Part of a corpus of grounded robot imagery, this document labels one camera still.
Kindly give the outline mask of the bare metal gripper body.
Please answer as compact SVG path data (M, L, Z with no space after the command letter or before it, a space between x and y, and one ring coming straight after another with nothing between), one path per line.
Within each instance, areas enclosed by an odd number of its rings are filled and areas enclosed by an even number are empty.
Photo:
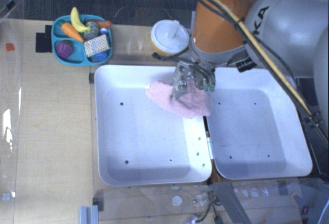
M188 90L188 85L192 83L197 89L196 67L192 63L179 61L174 71L174 89Z

